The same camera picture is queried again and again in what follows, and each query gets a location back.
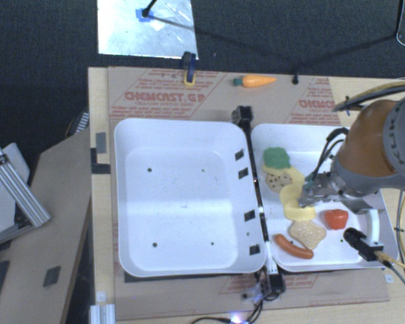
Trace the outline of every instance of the blue tape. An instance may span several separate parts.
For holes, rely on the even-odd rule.
[[[144,10],[144,9],[140,8],[140,9],[135,10],[136,17],[138,18],[138,20],[140,22],[147,23],[147,22],[150,22],[155,17],[155,15],[153,14],[153,11],[149,11],[147,18],[144,18],[142,16],[142,10]]]
[[[195,75],[195,68],[196,68],[196,54],[191,52],[184,52],[180,62],[178,64],[180,69],[188,71],[188,75],[186,76],[186,81],[188,83],[192,83],[194,80]]]

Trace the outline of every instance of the white plastic tray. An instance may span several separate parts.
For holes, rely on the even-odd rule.
[[[119,259],[128,273],[251,273],[263,266],[252,170],[239,127],[126,119],[115,129],[115,158]]]
[[[259,174],[261,196],[267,229],[271,237],[271,251],[276,263],[283,269],[291,272],[303,271],[328,271],[337,269],[362,269],[369,267],[381,267],[379,262],[367,262],[362,259],[357,250],[353,249],[344,241],[344,230],[327,229],[327,236],[314,250],[312,259],[299,259],[277,246],[273,241],[275,234],[281,233],[291,241],[288,229],[292,222],[284,217],[283,206],[279,200],[279,194],[274,193],[265,183],[263,166],[263,152],[267,147],[280,146],[285,148],[290,156],[290,163],[301,173],[307,176],[315,168],[327,135],[334,129],[333,126],[303,126],[303,125],[280,125],[261,124],[252,131],[252,144],[256,168]],[[326,161],[320,171],[329,171],[330,160]],[[381,193],[366,197],[366,200],[374,208],[380,209],[379,241],[384,243],[384,251],[394,257],[398,255],[393,228],[390,225],[387,210]],[[313,219],[316,224],[326,227],[322,219],[322,212],[330,209],[348,210],[342,203],[322,203],[315,207],[317,217]],[[367,234],[367,218],[365,215],[355,215],[349,211],[347,227],[354,227]]]

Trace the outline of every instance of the metal frame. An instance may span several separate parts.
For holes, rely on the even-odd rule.
[[[19,208],[30,222],[30,226],[20,227],[16,223],[13,227],[0,233],[0,244],[24,232],[30,231],[31,228],[40,227],[50,220],[51,216],[47,210],[37,201],[25,181],[18,175],[13,165],[9,162],[7,155],[0,148],[0,182],[11,194]]]

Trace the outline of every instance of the wooden table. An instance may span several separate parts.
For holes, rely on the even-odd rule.
[[[90,223],[89,131],[40,155],[31,189],[51,220],[0,251],[9,267],[0,293],[0,324],[64,324]],[[48,270],[57,282],[44,286]]]
[[[390,80],[366,78],[329,78],[331,91],[335,102],[338,103],[346,95],[354,95],[389,82]],[[108,116],[108,71],[105,68],[89,69],[89,104],[90,104],[90,145],[96,148],[97,134],[109,131]],[[348,117],[345,113],[339,118],[343,126],[350,126],[356,113]],[[97,163],[109,164],[109,135],[106,135],[107,148],[97,154]],[[94,229],[94,277],[96,305],[104,306],[115,303],[114,271],[113,271],[113,242],[111,224],[111,178],[109,174],[96,174],[92,177],[92,222]],[[384,190],[383,195],[391,222],[396,221],[398,202],[397,190]],[[405,231],[405,212],[402,223]],[[405,323],[405,287],[396,276],[388,270],[382,271],[393,275],[394,282],[388,284],[389,302],[374,302],[348,304],[341,306],[320,306],[263,311],[257,324],[269,323]],[[201,316],[170,317],[162,319],[138,319],[133,321],[118,321],[120,324],[185,324]],[[228,317],[228,314],[216,317]]]

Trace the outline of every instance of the toy carrot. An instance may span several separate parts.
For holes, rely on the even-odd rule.
[[[258,86],[270,84],[276,81],[274,77],[260,76],[257,74],[247,74],[243,78],[234,79],[234,86],[242,85],[245,88],[256,88]]]

